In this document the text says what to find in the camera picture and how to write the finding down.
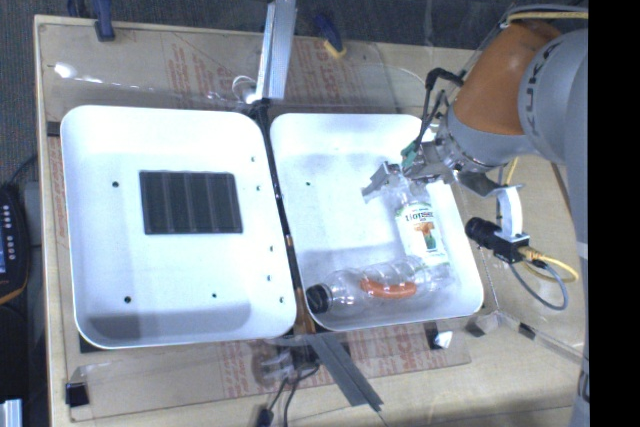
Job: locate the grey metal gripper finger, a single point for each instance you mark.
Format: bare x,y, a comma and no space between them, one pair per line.
382,180

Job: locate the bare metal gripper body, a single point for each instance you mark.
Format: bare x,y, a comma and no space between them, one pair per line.
434,166

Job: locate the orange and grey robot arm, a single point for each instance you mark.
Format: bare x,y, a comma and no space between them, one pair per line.
550,105

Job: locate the white plastic tray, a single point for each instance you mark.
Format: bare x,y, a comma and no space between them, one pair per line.
340,215
165,275

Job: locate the white bottle with printed label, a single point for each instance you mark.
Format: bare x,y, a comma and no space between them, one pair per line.
422,230

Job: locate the clear plastic bottle, black cap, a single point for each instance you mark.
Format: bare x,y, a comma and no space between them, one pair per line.
345,290

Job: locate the black ribbed rectangular pad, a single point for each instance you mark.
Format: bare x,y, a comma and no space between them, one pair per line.
190,202

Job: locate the brown cardboard board, red print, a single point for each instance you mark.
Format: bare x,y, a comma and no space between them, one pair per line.
150,375

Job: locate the black cylinder on white bracket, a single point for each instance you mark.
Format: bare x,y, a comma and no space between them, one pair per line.
509,242

